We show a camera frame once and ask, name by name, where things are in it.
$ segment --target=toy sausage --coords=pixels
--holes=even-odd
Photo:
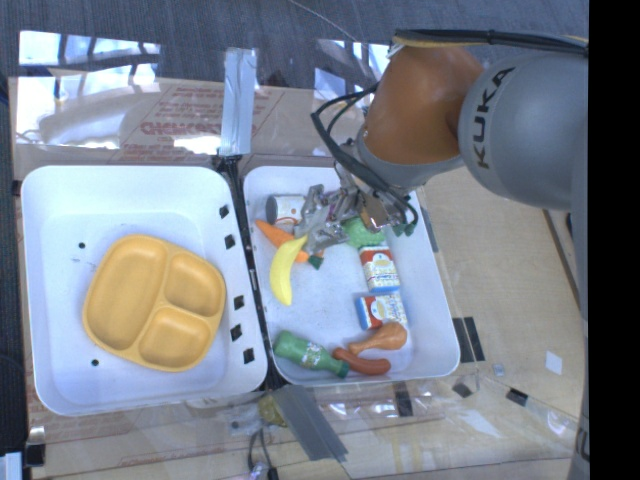
[[[382,375],[391,369],[391,363],[387,359],[363,359],[340,347],[334,349],[331,355],[334,359],[348,363],[354,372],[365,375]]]

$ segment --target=table surface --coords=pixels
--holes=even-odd
[[[21,43],[22,76],[10,81],[17,101],[16,179],[49,164],[211,164],[193,144],[178,155],[177,141],[145,135],[139,125],[163,123],[165,132],[174,126],[177,138],[175,123],[221,124],[226,52],[208,52],[211,80],[180,80],[162,69],[163,59],[180,49],[71,36],[64,38],[61,62],[59,35],[36,33],[33,39],[40,50]],[[265,164],[330,165],[309,114],[333,96],[367,87],[384,71],[386,45],[318,40],[299,46],[292,44],[290,59],[309,69],[295,80],[276,76],[286,52],[280,59],[258,52],[251,153],[242,157],[242,176]],[[481,57],[483,50],[474,52]],[[159,93],[166,98],[158,99]],[[362,116],[361,108],[346,113],[334,129],[337,140],[355,136]],[[46,442],[46,462],[32,469],[33,478],[239,479],[249,478],[251,458],[270,460],[283,479],[449,479],[458,478],[460,468],[466,478],[478,479],[515,471],[519,478],[566,475],[584,381],[566,216],[497,197],[462,168],[435,176],[417,195],[459,330],[461,362],[452,374],[432,379],[310,387],[348,450],[344,461],[310,461],[292,430],[278,425],[264,427],[264,446],[252,440],[263,422],[259,401],[268,395],[261,391],[56,415],[33,386],[25,303],[29,422],[34,432],[44,429]],[[19,198],[16,205],[20,216]],[[18,226],[27,301],[21,221]]]

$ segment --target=white sticker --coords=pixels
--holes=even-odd
[[[545,361],[545,366],[548,370],[551,370],[553,373],[557,373],[558,375],[562,375],[562,358],[560,356],[555,355],[553,352],[549,352],[547,350],[547,360]]]

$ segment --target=toy banana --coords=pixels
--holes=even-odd
[[[290,306],[291,300],[293,299],[293,293],[291,291],[291,267],[306,242],[307,235],[304,235],[283,243],[278,247],[271,261],[271,270],[269,271],[271,291],[276,296],[276,299],[285,306]]]

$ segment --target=toy carrot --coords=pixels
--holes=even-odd
[[[264,233],[269,241],[276,247],[280,247],[284,242],[293,240],[295,237],[291,233],[287,233],[284,229],[269,224],[265,220],[256,219],[256,226],[260,228],[260,231]],[[304,263],[308,261],[316,270],[320,269],[324,258],[322,252],[318,254],[309,255],[306,251],[300,251],[296,256],[297,263]]]
[[[295,238],[291,233],[287,233],[284,229],[269,224],[265,220],[256,219],[256,226],[260,228],[260,231],[264,233],[264,236],[266,236],[269,241],[276,246],[276,248]],[[309,253],[306,251],[300,251],[296,256],[296,262],[298,263],[304,263],[308,260]]]

